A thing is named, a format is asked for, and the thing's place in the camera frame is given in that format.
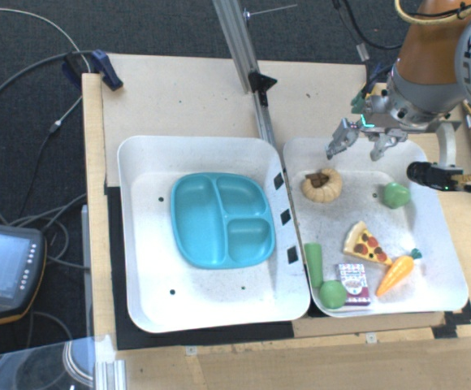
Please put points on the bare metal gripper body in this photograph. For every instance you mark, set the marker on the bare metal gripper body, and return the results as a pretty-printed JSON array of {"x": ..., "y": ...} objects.
[{"x": 398, "y": 116}]

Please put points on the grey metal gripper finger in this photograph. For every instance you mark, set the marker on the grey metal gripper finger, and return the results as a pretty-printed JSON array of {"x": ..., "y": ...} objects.
[
  {"x": 343, "y": 138},
  {"x": 383, "y": 142}
]

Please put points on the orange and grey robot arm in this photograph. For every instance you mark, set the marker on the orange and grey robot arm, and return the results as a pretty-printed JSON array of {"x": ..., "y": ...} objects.
[{"x": 430, "y": 51}]

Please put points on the green toy pepper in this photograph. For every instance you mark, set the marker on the green toy pepper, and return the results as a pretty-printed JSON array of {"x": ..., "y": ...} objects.
[{"x": 396, "y": 195}]

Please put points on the toy pizza slice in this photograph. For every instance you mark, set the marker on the toy pizza slice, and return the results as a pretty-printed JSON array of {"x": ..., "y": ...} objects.
[{"x": 363, "y": 246}]

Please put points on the white plastic tray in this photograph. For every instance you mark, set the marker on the white plastic tray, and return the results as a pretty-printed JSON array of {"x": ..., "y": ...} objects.
[
  {"x": 422, "y": 250},
  {"x": 154, "y": 258}
]

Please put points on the green cylinder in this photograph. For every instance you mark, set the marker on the green cylinder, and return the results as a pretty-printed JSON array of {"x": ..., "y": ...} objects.
[{"x": 314, "y": 264}]

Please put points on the orange toy carrot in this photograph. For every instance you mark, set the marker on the orange toy carrot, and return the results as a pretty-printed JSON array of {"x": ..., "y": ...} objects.
[{"x": 396, "y": 274}]

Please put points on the small white and purple carton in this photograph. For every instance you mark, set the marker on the small white and purple carton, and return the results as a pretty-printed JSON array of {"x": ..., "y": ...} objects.
[{"x": 354, "y": 284}]

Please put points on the green toy apple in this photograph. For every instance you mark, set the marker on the green toy apple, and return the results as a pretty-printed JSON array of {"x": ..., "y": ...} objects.
[{"x": 333, "y": 295}]

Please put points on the pale wood board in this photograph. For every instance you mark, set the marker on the pale wood board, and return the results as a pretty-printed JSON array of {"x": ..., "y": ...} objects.
[{"x": 187, "y": 104}]

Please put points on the blue divided plate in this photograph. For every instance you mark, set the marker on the blue divided plate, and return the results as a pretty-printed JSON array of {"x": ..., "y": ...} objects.
[{"x": 203, "y": 226}]

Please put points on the black cylinder on white bracket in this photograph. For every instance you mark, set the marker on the black cylinder on white bracket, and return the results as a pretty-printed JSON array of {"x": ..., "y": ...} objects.
[{"x": 430, "y": 175}]

